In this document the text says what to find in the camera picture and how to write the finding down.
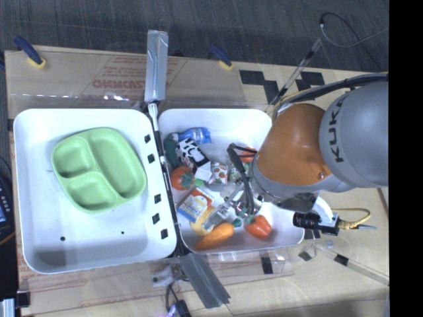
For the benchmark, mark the small green and white can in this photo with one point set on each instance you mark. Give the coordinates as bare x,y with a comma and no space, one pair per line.
235,173

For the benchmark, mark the small can tomato print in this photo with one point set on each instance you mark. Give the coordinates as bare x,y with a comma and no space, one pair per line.
218,173

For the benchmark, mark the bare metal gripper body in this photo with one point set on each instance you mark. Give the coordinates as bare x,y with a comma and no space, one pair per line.
248,202

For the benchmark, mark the blue and white bottle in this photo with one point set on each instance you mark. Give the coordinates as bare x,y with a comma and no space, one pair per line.
195,134

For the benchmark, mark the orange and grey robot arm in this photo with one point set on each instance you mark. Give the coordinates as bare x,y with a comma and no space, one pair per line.
297,150

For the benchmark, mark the yellow and blue packet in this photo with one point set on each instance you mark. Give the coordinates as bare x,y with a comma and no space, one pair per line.
195,205

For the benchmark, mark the brown cardboard board red print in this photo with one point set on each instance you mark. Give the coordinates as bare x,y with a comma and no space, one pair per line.
82,78

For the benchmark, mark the black and white cow carton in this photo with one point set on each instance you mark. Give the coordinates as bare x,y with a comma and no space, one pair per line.
190,152

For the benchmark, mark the red toy tomato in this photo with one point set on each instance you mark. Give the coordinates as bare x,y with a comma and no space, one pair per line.
180,178

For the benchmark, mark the black cylinder on white bracket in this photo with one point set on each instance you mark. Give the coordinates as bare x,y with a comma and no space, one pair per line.
307,220

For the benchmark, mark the dark green toy vegetable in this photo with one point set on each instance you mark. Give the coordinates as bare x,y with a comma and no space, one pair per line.
170,154

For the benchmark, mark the small orange toy food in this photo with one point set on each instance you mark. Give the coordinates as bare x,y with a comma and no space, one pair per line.
247,155

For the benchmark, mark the orange carrot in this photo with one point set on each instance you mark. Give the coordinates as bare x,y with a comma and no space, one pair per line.
215,236

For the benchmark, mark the orange bell pepper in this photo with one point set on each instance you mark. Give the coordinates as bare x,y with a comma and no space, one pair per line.
259,227

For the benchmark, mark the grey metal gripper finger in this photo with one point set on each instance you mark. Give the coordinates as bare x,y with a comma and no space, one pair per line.
218,216
232,191

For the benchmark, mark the white plastic tray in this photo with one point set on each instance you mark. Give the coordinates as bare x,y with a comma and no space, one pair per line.
218,121
99,239

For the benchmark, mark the green divided plate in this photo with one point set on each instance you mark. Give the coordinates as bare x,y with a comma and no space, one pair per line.
99,163

